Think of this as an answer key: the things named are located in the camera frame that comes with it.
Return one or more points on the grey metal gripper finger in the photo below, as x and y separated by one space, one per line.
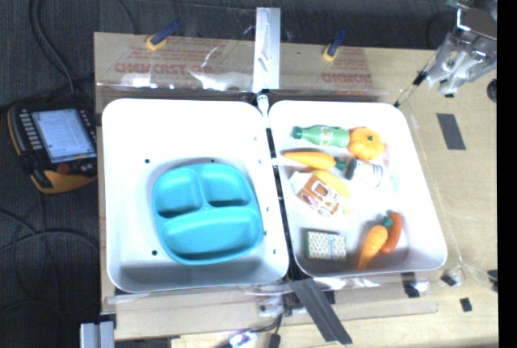
464 72
444 55

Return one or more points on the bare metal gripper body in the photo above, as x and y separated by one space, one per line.
478 17

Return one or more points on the orange pumpkin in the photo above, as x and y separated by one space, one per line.
365 144

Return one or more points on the brown cardboard board, red print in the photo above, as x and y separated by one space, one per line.
307 68

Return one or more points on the white can with dark lid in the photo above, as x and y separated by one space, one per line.
365 173

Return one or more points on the green plastic bottle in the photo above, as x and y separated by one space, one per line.
323 135

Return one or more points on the white plastic tray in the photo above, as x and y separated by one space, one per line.
416 217
129 197

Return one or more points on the yellow banana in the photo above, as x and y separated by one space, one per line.
335 183

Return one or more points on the long orange carrot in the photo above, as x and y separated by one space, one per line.
311 160

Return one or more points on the red sausage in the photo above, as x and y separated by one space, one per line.
395 231

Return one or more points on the orange and white carton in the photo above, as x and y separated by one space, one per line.
317 195

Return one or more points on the short orange carrot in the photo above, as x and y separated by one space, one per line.
373 243

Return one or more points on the green patterned carton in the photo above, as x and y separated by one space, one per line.
325 245

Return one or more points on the blue divided plate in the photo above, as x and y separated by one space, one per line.
210 225

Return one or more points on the black cylinder on white bracket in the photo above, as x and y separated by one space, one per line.
493 90

